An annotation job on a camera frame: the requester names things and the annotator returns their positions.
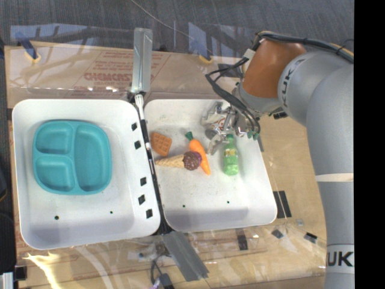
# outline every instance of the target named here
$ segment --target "white label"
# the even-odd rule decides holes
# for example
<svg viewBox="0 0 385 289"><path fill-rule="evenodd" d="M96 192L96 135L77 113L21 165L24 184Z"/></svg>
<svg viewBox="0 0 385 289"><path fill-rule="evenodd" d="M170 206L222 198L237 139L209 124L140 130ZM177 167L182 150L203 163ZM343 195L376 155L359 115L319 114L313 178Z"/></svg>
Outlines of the white label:
<svg viewBox="0 0 385 289"><path fill-rule="evenodd" d="M354 244L334 244L327 247L328 273L354 274Z"/></svg>
<svg viewBox="0 0 385 289"><path fill-rule="evenodd" d="M315 176L317 182L353 182L354 174L351 173L329 173Z"/></svg>

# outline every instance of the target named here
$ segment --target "green plastic bottle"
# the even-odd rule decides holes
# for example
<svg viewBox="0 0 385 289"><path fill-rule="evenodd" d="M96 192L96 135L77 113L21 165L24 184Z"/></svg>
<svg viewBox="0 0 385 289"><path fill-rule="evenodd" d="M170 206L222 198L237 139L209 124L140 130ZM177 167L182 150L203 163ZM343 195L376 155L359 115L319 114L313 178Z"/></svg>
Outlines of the green plastic bottle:
<svg viewBox="0 0 385 289"><path fill-rule="evenodd" d="M236 175L239 171L238 151L234 144L234 136L227 135L227 143L223 148L223 171L228 176Z"/></svg>

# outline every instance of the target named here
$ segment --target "toy ice cream cone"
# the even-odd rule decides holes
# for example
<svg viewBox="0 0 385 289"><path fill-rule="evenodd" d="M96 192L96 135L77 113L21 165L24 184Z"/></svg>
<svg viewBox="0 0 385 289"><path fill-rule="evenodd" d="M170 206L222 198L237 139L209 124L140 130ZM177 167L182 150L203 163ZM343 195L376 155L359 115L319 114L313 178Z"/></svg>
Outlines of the toy ice cream cone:
<svg viewBox="0 0 385 289"><path fill-rule="evenodd" d="M162 158L161 160L155 161L156 165L184 168L185 163L183 162L184 154L176 155L174 157Z"/></svg>

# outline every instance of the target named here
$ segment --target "teal plate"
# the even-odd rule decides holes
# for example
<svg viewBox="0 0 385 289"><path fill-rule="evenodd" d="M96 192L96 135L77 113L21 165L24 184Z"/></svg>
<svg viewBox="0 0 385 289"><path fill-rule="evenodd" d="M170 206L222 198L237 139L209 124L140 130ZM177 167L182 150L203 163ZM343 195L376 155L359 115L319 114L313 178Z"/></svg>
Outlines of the teal plate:
<svg viewBox="0 0 385 289"><path fill-rule="evenodd" d="M95 194L112 175L111 147L97 125L77 120L51 120L34 136L33 169L38 184L56 194Z"/></svg>

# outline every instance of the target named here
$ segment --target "orange carrot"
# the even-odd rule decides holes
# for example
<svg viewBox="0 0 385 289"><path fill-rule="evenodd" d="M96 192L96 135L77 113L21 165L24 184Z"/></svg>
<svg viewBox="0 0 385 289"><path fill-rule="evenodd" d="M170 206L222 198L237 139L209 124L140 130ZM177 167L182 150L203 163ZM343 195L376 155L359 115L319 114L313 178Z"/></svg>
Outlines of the orange carrot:
<svg viewBox="0 0 385 289"><path fill-rule="evenodd" d="M198 152L200 156L202 156L202 162L200 163L200 167L202 167L203 171L208 175L211 174L209 161L207 160L206 152L202 144L199 140L193 137L192 132L186 133L186 138L190 141L188 147L193 152Z"/></svg>

